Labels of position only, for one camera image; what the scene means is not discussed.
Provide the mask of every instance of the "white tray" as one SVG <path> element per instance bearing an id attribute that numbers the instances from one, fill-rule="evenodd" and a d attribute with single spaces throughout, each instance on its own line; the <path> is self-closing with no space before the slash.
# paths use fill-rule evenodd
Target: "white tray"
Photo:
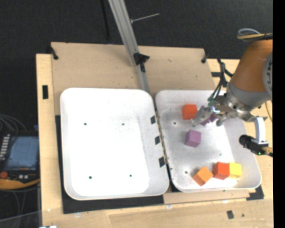
<path id="1" fill-rule="evenodd" d="M 183 120 L 181 109 L 185 104 L 196 104 L 198 109 L 207 104 L 212 91 L 167 90 L 156 95 L 159 123 L 168 158 L 171 179 L 177 189 L 183 192 L 204 190 L 253 189 L 261 183 L 261 173 L 256 158 L 238 142 L 246 134 L 240 119 L 229 119 L 220 127 L 215 122 L 193 127 L 191 121 Z M 190 129 L 201 132 L 198 147 L 184 144 L 185 134 Z M 200 186 L 192 176 L 206 166 L 212 171 L 216 162 L 237 162 L 242 165 L 242 176 L 236 180 L 211 178 Z"/>
<path id="2" fill-rule="evenodd" d="M 152 97 L 70 88 L 60 97 L 64 186 L 76 200 L 156 196 L 169 186 Z"/>

